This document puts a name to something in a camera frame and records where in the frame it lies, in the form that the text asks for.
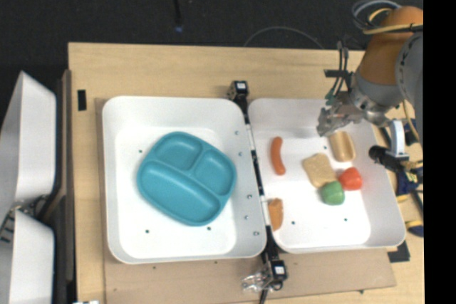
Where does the orange croissant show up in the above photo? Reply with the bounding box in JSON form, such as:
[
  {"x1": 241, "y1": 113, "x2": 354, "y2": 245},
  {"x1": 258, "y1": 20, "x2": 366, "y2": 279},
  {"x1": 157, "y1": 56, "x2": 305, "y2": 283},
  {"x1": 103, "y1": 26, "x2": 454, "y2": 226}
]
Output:
[{"x1": 267, "y1": 197, "x2": 285, "y2": 232}]

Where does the thin black and white rod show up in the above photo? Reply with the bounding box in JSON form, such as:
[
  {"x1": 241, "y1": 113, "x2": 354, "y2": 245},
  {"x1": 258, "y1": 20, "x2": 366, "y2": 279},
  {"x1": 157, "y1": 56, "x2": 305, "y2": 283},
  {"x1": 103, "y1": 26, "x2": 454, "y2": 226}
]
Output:
[{"x1": 239, "y1": 95, "x2": 279, "y2": 263}]

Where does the white plastic tray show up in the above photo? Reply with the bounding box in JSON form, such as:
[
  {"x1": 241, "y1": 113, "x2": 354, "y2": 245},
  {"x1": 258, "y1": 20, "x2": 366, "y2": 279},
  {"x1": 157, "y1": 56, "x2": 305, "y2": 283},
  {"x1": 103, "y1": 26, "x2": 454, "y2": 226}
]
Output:
[
  {"x1": 246, "y1": 97, "x2": 408, "y2": 255},
  {"x1": 101, "y1": 95, "x2": 269, "y2": 266}
]

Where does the black block with thin wires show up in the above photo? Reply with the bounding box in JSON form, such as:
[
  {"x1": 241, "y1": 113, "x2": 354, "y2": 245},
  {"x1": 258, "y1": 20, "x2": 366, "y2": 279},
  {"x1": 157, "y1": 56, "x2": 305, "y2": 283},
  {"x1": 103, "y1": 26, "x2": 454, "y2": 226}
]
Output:
[
  {"x1": 227, "y1": 80, "x2": 251, "y2": 101},
  {"x1": 265, "y1": 258, "x2": 288, "y2": 285}
]

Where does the red bell pepper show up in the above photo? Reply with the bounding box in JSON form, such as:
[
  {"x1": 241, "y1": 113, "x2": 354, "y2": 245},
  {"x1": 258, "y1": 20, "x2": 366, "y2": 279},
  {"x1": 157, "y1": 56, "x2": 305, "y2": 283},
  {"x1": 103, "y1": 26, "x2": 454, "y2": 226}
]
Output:
[{"x1": 338, "y1": 167, "x2": 364, "y2": 192}]

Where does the beige hot dog bun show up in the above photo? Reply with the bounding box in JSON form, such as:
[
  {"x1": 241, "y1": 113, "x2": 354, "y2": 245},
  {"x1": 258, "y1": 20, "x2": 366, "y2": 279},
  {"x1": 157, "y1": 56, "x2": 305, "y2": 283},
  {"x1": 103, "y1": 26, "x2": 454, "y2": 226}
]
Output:
[{"x1": 328, "y1": 130, "x2": 357, "y2": 163}]

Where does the black cylinder on white bracket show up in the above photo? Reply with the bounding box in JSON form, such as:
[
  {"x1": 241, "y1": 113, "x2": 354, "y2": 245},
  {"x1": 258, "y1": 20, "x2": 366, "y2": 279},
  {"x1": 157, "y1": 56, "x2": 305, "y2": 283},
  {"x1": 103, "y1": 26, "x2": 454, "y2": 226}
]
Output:
[{"x1": 368, "y1": 118, "x2": 410, "y2": 172}]

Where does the green bell pepper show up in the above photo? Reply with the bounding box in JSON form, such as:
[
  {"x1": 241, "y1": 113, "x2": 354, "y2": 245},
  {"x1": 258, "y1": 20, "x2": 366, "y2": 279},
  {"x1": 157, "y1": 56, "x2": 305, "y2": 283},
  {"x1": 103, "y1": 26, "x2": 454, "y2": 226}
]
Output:
[{"x1": 318, "y1": 180, "x2": 346, "y2": 206}]

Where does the orange sausage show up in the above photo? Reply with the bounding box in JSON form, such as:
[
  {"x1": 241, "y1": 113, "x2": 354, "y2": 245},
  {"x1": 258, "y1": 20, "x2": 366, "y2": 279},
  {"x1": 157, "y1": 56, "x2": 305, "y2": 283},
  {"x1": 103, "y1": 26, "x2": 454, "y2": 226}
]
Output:
[{"x1": 270, "y1": 136, "x2": 287, "y2": 177}]

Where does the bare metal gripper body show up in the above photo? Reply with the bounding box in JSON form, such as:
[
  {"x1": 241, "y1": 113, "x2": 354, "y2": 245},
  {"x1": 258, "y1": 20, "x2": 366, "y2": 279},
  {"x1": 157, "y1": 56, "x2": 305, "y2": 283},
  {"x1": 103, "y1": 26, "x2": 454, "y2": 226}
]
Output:
[{"x1": 329, "y1": 91, "x2": 393, "y2": 128}]

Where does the beige bread slice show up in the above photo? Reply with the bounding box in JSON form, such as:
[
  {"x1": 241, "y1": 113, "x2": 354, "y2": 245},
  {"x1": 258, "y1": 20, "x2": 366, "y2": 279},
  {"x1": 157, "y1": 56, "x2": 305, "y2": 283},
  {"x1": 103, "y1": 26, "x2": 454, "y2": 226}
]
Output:
[{"x1": 301, "y1": 152, "x2": 338, "y2": 189}]

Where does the blue divided plate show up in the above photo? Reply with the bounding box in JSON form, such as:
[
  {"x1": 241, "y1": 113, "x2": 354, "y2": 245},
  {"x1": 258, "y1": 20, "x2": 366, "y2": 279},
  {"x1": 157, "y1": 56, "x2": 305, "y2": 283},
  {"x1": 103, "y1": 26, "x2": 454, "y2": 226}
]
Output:
[{"x1": 135, "y1": 131, "x2": 239, "y2": 227}]

